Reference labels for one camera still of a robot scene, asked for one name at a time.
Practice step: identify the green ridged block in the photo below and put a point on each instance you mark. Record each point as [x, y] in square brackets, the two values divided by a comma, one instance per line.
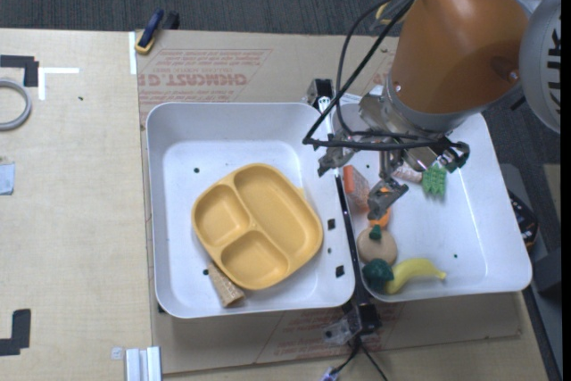
[434, 180]

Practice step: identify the white plastic tray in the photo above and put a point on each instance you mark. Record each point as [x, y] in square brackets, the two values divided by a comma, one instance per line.
[187, 147]
[459, 232]

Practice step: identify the brown cardboard board red print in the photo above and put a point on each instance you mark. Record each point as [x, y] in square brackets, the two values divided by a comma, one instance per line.
[214, 76]

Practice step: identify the yellow divided plate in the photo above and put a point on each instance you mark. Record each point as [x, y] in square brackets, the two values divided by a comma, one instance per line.
[263, 209]

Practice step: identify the tan waffle cone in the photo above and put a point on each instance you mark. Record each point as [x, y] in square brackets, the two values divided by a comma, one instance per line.
[226, 290]

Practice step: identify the yellow banana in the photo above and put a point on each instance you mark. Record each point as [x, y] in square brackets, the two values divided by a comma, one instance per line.
[412, 272]

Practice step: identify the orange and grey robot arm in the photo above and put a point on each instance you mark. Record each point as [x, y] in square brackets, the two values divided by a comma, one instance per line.
[459, 53]

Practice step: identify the green broccoli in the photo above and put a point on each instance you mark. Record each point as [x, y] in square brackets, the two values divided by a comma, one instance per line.
[377, 274]

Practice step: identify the grey tape roll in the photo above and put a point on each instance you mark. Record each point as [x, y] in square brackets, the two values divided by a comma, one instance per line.
[27, 102]

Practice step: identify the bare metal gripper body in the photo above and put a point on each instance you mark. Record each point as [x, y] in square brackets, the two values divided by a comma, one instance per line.
[377, 111]

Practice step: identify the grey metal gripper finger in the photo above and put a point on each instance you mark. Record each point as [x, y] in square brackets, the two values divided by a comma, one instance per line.
[387, 201]
[332, 158]

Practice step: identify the orange carrot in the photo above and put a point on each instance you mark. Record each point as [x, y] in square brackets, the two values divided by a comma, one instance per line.
[383, 218]

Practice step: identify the tan biscuit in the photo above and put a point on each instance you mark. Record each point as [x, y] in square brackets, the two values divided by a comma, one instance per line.
[379, 250]

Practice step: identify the orange and tan toy slice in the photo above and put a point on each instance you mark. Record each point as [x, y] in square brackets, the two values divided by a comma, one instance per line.
[357, 187]

